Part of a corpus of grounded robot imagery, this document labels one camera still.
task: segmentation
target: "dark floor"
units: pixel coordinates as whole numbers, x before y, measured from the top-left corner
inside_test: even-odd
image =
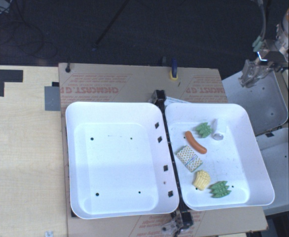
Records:
[[[12,0],[0,14],[0,65],[57,66],[60,62],[217,68],[222,79],[253,60],[262,16],[251,0]],[[263,0],[266,38],[289,0]]]

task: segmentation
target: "brown hot dog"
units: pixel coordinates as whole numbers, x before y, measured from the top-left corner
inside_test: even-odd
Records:
[[[190,131],[185,132],[185,137],[188,140],[189,144],[201,154],[207,153],[207,149],[200,145],[193,137]]]

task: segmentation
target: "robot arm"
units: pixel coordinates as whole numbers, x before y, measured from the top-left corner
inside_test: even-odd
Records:
[[[257,0],[257,3],[263,9],[263,1]],[[264,39],[265,27],[264,25],[260,36],[253,43],[253,50],[258,57],[254,61],[245,61],[242,76],[239,78],[242,87],[250,88],[272,70],[278,72],[289,66],[289,8],[277,25],[275,40]]]

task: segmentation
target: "cardboard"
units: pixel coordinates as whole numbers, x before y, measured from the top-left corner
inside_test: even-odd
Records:
[[[170,214],[124,216],[83,220],[73,217],[70,205],[69,160],[65,110],[76,101],[149,102],[155,90],[168,97],[192,103],[227,103],[218,70],[178,68],[178,79],[169,77],[169,67],[145,67],[104,64],[59,64],[61,122],[65,165],[68,235],[70,237],[168,237],[162,225]],[[262,207],[243,207],[210,211],[191,211],[194,225],[183,237],[202,237],[262,231],[267,229]]]

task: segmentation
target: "small blue object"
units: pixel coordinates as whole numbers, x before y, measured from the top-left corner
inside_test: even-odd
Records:
[[[178,62],[175,58],[172,58],[172,77],[176,78],[178,75]]]

